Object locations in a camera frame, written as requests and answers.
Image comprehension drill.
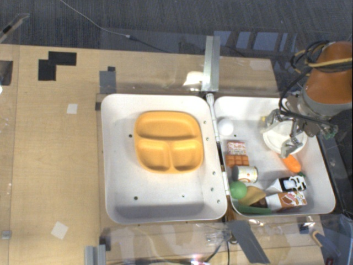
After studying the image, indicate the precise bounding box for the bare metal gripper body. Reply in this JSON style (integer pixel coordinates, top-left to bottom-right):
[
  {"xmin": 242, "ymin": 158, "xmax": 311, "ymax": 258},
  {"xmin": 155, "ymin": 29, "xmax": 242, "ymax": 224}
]
[{"xmin": 294, "ymin": 115, "xmax": 339, "ymax": 138}]

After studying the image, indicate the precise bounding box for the orange carrot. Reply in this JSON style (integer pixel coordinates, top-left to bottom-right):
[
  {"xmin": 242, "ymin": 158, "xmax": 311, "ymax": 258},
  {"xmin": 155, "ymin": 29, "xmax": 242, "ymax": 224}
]
[{"xmin": 282, "ymin": 153, "xmax": 307, "ymax": 178}]

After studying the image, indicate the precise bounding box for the white bowl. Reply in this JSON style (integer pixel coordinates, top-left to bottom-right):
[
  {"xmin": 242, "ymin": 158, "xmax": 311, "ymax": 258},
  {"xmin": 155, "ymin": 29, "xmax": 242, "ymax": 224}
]
[{"xmin": 263, "ymin": 121, "xmax": 308, "ymax": 155}]

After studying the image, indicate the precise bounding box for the white plastic tray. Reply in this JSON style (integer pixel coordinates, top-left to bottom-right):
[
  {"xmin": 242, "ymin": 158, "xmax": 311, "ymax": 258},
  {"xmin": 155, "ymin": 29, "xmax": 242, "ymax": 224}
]
[
  {"xmin": 213, "ymin": 96, "xmax": 337, "ymax": 218},
  {"xmin": 100, "ymin": 93, "xmax": 228, "ymax": 225}
]

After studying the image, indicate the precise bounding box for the black and white milk carton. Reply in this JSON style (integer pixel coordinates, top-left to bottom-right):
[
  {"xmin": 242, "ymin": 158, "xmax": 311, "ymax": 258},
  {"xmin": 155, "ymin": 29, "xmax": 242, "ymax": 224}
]
[{"xmin": 265, "ymin": 175, "xmax": 308, "ymax": 194}]

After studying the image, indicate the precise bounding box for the white can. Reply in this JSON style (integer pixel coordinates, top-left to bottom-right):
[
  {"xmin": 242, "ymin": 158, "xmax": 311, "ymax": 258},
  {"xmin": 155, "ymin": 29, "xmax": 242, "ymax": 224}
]
[{"xmin": 231, "ymin": 165, "xmax": 259, "ymax": 183}]

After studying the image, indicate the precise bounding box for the pink and white carton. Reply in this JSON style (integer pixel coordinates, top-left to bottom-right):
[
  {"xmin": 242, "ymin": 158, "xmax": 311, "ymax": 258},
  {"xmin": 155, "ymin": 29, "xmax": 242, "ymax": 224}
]
[{"xmin": 226, "ymin": 140, "xmax": 247, "ymax": 156}]

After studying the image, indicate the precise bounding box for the brown and white carton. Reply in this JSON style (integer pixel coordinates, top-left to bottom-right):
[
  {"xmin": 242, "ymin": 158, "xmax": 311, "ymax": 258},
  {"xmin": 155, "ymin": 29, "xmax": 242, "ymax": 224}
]
[{"xmin": 265, "ymin": 190, "xmax": 308, "ymax": 213}]

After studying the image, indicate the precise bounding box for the orange waffle biscuit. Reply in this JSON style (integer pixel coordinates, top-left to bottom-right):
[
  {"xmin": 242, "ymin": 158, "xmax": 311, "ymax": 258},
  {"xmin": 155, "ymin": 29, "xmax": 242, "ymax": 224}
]
[{"xmin": 225, "ymin": 153, "xmax": 250, "ymax": 168}]

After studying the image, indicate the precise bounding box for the yellow-brown bread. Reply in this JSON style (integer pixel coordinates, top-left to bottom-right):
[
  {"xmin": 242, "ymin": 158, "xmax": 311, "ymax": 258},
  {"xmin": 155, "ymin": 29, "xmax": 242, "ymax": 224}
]
[{"xmin": 238, "ymin": 185, "xmax": 268, "ymax": 206}]

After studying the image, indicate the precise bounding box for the dark brown toy food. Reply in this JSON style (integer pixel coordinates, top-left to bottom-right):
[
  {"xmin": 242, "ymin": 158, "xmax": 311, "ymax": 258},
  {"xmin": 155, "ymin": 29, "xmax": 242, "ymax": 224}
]
[{"xmin": 251, "ymin": 197, "xmax": 269, "ymax": 208}]

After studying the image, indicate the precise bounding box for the green ball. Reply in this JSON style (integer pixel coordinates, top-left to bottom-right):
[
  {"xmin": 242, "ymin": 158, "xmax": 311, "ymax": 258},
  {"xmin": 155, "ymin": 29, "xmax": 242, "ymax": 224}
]
[{"xmin": 229, "ymin": 181, "xmax": 248, "ymax": 200}]

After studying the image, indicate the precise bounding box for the white ball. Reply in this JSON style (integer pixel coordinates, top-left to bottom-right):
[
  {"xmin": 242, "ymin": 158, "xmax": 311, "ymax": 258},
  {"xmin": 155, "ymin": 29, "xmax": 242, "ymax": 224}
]
[{"xmin": 217, "ymin": 116, "xmax": 235, "ymax": 136}]

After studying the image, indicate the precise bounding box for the green pea pod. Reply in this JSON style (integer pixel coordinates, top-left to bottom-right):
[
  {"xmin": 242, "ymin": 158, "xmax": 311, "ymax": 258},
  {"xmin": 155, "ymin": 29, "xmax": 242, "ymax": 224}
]
[{"xmin": 238, "ymin": 204, "xmax": 272, "ymax": 215}]

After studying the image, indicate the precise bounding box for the thin black and white rod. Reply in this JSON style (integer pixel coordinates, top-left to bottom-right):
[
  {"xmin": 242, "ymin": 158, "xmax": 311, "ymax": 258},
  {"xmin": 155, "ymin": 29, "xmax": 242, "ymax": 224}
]
[{"xmin": 206, "ymin": 93, "xmax": 230, "ymax": 196}]

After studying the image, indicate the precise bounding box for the orange divided plate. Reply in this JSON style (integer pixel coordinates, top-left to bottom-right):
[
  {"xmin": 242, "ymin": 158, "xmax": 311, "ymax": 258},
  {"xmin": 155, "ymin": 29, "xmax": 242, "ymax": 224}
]
[{"xmin": 133, "ymin": 110, "xmax": 205, "ymax": 174}]

